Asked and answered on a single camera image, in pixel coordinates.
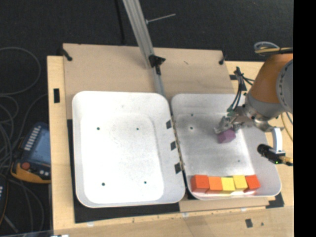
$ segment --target black clamp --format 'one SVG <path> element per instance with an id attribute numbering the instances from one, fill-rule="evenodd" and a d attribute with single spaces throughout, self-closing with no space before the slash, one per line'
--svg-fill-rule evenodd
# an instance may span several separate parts
<path id="1" fill-rule="evenodd" d="M 156 68 L 157 75 L 161 75 L 160 65 L 166 60 L 165 58 L 161 58 L 155 55 L 150 55 L 149 57 L 150 65 Z"/>

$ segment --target empty white tray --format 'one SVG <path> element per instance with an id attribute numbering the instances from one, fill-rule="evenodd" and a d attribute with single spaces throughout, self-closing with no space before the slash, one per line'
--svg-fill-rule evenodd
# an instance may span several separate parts
<path id="1" fill-rule="evenodd" d="M 218 126 L 234 98 L 234 94 L 179 94 L 171 101 L 184 170 L 191 192 L 190 180 L 195 174 L 256 174 L 261 184 L 253 194 L 235 192 L 227 196 L 192 193 L 198 199 L 269 197 L 277 195 L 281 190 L 276 166 L 257 152 L 259 144 L 267 144 L 264 132 L 255 127 L 247 127 L 238 131 L 235 140 L 223 144 L 217 142 L 214 127 Z"/>
<path id="2" fill-rule="evenodd" d="M 75 184 L 92 208 L 174 203 L 185 193 L 170 107 L 156 93 L 73 98 Z"/>

